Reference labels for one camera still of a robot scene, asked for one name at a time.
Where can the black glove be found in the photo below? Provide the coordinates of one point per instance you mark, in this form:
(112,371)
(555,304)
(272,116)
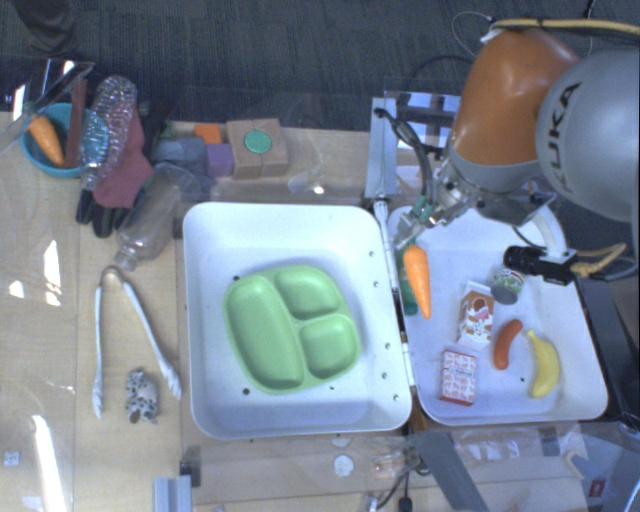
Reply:
(97,217)

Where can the thin black and white rod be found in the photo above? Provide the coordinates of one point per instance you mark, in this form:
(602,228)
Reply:
(390,250)

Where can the yellow banana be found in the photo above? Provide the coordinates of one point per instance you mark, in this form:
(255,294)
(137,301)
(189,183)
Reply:
(546,365)

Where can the orange sausage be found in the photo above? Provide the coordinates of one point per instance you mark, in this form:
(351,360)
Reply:
(506,345)

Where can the small can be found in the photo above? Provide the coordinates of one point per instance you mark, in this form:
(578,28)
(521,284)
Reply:
(507,287)

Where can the green round disc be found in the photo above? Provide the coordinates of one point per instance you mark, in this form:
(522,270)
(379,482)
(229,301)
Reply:
(258,142)

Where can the teal bowl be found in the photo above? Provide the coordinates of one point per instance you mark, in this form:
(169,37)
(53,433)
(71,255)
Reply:
(35,155)

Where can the black cylinder on white bracket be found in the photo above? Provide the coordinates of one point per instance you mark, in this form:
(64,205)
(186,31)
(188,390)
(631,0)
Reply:
(537,262)

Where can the white plastic tray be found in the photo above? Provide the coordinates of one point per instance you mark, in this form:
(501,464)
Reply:
(300,235)
(505,390)

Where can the brown and white carton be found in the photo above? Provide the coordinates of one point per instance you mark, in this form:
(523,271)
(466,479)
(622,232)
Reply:
(475,317)

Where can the green divided plate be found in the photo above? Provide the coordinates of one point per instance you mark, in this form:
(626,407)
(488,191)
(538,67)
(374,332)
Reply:
(265,330)

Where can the orange carrot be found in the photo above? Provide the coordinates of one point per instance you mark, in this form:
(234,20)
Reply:
(419,280)
(47,140)

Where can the purple cube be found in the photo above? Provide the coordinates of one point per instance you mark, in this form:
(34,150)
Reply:
(220,161)

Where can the orange cube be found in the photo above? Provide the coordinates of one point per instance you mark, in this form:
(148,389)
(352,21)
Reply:
(208,134)

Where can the grey cloth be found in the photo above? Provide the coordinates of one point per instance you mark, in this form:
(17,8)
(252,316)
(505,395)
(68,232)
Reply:
(180,152)

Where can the brown stick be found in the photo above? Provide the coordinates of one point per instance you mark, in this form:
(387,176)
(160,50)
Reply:
(76,130)

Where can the ribbed clear plastic bottle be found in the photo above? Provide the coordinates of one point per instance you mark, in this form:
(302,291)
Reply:
(112,125)

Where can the spotted toy animal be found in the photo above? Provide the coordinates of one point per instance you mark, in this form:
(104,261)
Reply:
(142,397)

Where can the white plastic tongs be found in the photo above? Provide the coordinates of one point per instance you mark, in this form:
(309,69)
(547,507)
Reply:
(150,330)

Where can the smooth clear plastic bottle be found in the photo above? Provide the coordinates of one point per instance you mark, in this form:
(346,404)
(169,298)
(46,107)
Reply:
(150,220)

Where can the wooden block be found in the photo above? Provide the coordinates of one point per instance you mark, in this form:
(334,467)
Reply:
(270,165)

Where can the orange and white carton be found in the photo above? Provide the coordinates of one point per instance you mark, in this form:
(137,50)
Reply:
(457,377)

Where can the white round disc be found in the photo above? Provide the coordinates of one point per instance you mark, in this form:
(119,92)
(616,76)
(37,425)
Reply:
(344,465)

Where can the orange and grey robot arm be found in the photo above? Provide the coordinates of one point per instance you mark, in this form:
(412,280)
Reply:
(505,105)

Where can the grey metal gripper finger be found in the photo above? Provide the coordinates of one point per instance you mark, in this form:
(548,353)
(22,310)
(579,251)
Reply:
(404,231)
(421,235)

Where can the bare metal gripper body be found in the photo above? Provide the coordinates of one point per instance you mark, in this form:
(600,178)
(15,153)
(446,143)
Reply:
(452,197)

